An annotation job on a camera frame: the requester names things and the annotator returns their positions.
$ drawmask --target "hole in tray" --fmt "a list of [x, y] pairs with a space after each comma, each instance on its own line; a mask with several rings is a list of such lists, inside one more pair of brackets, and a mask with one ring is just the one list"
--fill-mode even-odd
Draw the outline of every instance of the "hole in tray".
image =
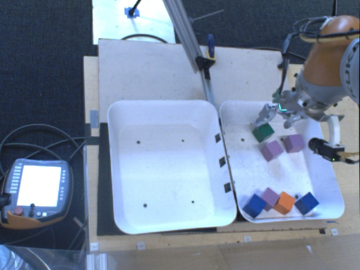
[[218, 143], [221, 140], [220, 134], [215, 135], [215, 141]]
[[224, 165], [226, 164], [225, 157], [222, 157], [222, 158], [219, 160], [219, 163], [220, 163], [220, 167], [224, 166]]
[[224, 184], [224, 189], [225, 189], [225, 193], [230, 192], [230, 191], [231, 191], [231, 185], [230, 185], [230, 183]]

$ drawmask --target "black carpet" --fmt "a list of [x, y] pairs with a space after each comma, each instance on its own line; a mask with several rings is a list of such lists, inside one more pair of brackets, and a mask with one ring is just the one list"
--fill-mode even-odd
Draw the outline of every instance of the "black carpet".
[[[212, 33], [218, 46], [281, 48], [292, 24], [307, 17], [331, 15], [333, 0], [183, 0], [196, 18], [224, 12], [193, 23], [200, 44]], [[339, 0], [338, 15], [359, 16], [360, 0]], [[295, 43], [291, 51], [306, 56], [309, 45]], [[17, 127], [44, 123], [73, 137], [85, 135], [83, 56], [96, 56], [92, 44], [92, 0], [0, 0], [0, 140]], [[12, 141], [34, 139], [49, 143], [48, 133], [23, 134]], [[64, 158], [70, 149], [62, 147]], [[2, 151], [7, 169], [23, 150]], [[72, 249], [84, 222], [83, 166], [80, 155], [72, 161], [76, 192], [64, 222], [43, 230], [0, 229], [0, 244]]]

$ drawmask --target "wooden cube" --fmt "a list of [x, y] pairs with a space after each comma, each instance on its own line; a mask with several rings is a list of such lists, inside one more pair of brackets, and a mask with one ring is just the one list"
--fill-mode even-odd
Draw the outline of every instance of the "wooden cube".
[[269, 123], [261, 125], [259, 128], [253, 130], [253, 135], [259, 143], [269, 138], [272, 134], [274, 134], [274, 130], [271, 128]]
[[261, 198], [266, 202], [264, 209], [269, 211], [275, 206], [276, 202], [278, 202], [280, 196], [268, 187], [262, 194]]
[[266, 202], [258, 195], [253, 194], [250, 201], [244, 206], [243, 211], [255, 218], [264, 209]]
[[281, 153], [283, 153], [283, 149], [276, 140], [267, 143], [260, 151], [268, 162], [274, 160], [275, 158], [279, 157]]
[[301, 134], [287, 136], [284, 139], [283, 144], [287, 153], [300, 152], [305, 147], [305, 143]]
[[294, 197], [290, 196], [286, 192], [281, 192], [280, 198], [273, 208], [282, 215], [286, 215], [292, 210], [294, 206], [294, 202], [295, 202]]
[[296, 208], [299, 209], [299, 211], [302, 213], [302, 215], [306, 215], [312, 209], [314, 209], [317, 205], [319, 205], [319, 202], [316, 200], [316, 198], [310, 192], [308, 192], [306, 195], [301, 197], [295, 203]]

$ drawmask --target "tray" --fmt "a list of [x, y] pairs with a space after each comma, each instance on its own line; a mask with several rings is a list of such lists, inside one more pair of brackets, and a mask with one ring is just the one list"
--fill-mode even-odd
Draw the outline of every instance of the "tray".
[[[229, 166], [241, 214], [254, 223], [340, 217], [345, 206], [329, 161], [311, 152], [307, 146], [298, 153], [288, 154], [284, 150], [283, 154], [270, 162], [260, 152], [265, 143], [273, 140], [284, 148], [281, 139], [290, 134], [302, 134], [306, 145], [313, 137], [322, 138], [319, 123], [306, 119], [297, 121], [290, 129], [284, 129], [284, 120], [277, 115], [270, 122], [275, 133], [259, 143], [252, 134], [252, 122], [266, 103], [269, 102], [234, 100], [226, 101], [220, 108]], [[273, 209], [269, 212], [263, 210], [255, 219], [242, 211], [253, 194], [260, 196], [267, 187], [278, 194], [285, 191], [293, 197], [302, 197], [310, 191], [319, 205], [305, 216], [296, 207], [286, 215]]]
[[128, 234], [219, 227], [237, 213], [218, 114], [193, 101], [108, 111], [114, 219]]

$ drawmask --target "blue clamp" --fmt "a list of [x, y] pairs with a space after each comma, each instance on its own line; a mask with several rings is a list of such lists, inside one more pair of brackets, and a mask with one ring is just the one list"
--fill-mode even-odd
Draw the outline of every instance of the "blue clamp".
[[131, 16], [129, 14], [129, 11], [132, 9], [132, 7], [128, 7], [128, 8], [125, 8], [125, 15], [129, 18], [129, 19], [135, 19], [136, 17], [140, 17], [140, 12], [138, 9], [135, 9], [135, 12], [134, 12], [134, 15]]
[[208, 52], [209, 59], [215, 59], [215, 41], [212, 34], [208, 34]]

